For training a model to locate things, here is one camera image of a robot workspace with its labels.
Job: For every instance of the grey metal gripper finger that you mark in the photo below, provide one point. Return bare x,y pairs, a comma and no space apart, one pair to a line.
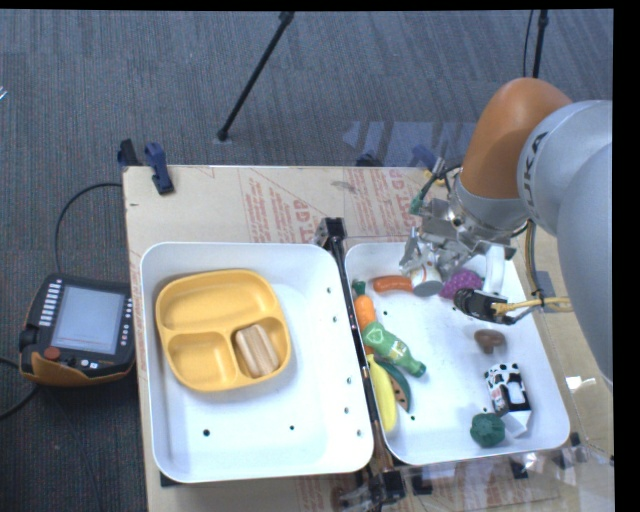
411,250
450,261

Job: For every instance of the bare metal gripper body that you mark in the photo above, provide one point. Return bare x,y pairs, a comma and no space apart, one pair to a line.
450,232

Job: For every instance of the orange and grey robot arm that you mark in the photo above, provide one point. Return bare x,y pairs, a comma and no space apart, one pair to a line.
560,175

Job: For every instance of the purple grapes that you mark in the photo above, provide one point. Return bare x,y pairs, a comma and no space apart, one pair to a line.
462,282

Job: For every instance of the white can with grey lid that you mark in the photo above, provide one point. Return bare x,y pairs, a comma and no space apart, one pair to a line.
427,286

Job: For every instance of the orange sausage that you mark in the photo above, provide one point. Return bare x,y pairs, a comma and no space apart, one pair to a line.
392,284

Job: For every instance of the orange carrot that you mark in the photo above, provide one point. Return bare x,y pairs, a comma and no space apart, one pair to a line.
364,307

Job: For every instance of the brown mushroom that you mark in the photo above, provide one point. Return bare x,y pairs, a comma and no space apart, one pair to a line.
488,341

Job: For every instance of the green bottle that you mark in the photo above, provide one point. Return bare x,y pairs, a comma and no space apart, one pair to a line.
390,345

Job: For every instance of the white plastic tray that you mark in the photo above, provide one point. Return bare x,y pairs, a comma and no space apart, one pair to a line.
260,430
450,390

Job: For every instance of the green watermelon slice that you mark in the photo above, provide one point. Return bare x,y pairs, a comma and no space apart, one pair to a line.
401,392

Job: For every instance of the black and white milk carton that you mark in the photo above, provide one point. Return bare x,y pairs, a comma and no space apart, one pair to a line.
507,390

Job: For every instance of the yellow banana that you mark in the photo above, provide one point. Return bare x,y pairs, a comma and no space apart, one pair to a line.
386,400

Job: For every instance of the green broccoli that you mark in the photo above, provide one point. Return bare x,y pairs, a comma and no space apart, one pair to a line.
487,430

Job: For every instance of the tan bread roll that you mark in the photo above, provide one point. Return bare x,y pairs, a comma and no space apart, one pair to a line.
256,350

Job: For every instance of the brown cardboard board, red print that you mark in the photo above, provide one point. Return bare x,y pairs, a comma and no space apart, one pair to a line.
225,205

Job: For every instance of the yellow divided plate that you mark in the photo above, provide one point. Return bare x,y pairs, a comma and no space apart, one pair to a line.
210,300

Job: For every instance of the black stand leg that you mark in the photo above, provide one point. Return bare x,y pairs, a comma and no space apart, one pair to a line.
255,75
540,45

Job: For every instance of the black cylinder on white bracket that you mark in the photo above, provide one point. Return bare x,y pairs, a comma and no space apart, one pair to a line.
477,301

